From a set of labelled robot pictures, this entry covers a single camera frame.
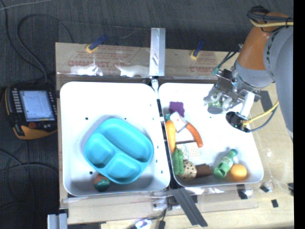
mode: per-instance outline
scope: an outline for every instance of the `screen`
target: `screen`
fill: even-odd
[[[20,91],[27,122],[55,120],[47,91]]]

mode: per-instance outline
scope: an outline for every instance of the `blue clamp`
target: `blue clamp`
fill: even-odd
[[[99,37],[97,40],[95,40],[93,43],[89,44],[86,47],[87,52],[93,53],[95,50],[97,50],[98,46],[102,44],[104,41],[108,39],[108,36],[105,34],[101,37]]]
[[[200,40],[200,42],[197,45],[197,48],[192,51],[192,54],[191,54],[192,59],[197,59],[198,58],[199,51],[202,49],[203,44],[204,44],[204,41]]]

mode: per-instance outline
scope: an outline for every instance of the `blue plate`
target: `blue plate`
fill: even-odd
[[[129,123],[110,118],[101,123],[84,147],[86,161],[118,184],[134,182],[153,157],[153,144]]]

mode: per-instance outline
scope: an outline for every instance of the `toy hot dog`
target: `toy hot dog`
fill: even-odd
[[[197,143],[198,147],[203,146],[203,142],[201,139],[201,136],[197,129],[189,122],[186,122],[181,115],[179,115],[178,112],[173,112],[170,116],[170,120],[174,122],[176,132],[182,131],[184,128],[186,128],[193,136],[195,142]]]

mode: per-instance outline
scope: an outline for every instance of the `plastic bottle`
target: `plastic bottle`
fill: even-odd
[[[231,149],[230,152],[223,156],[218,166],[214,169],[213,174],[220,179],[225,178],[232,165],[234,164],[233,158],[237,155],[236,149]]]

